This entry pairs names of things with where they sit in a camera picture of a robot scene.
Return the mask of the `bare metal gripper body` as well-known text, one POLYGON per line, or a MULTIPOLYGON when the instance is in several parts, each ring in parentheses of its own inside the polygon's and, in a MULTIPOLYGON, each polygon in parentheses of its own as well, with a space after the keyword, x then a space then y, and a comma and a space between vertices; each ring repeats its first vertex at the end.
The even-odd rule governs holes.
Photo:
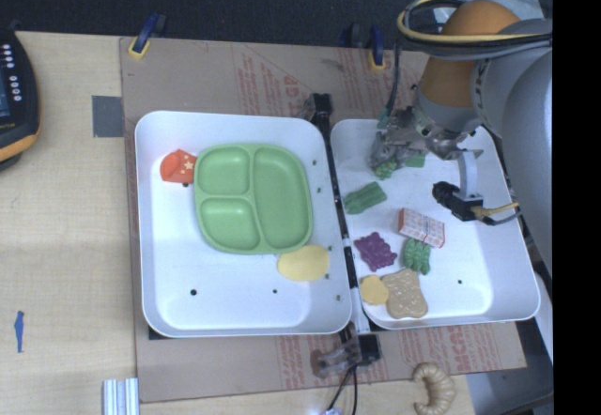
POLYGON ((414 156, 431 153, 443 161, 456 160, 459 145, 482 124, 472 108, 449 106, 412 106, 389 118, 384 132, 394 151, 408 145, 414 156))

